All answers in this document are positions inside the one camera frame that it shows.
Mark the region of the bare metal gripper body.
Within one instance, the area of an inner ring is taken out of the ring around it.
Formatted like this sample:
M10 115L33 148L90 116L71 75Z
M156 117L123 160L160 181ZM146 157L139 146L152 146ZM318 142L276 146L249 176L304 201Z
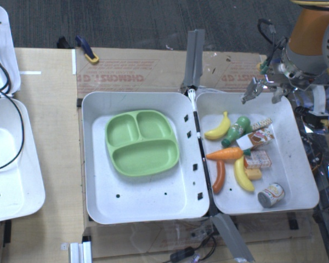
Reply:
M324 61L317 60L297 64L290 60L264 61L264 86L270 90L307 90L329 68Z

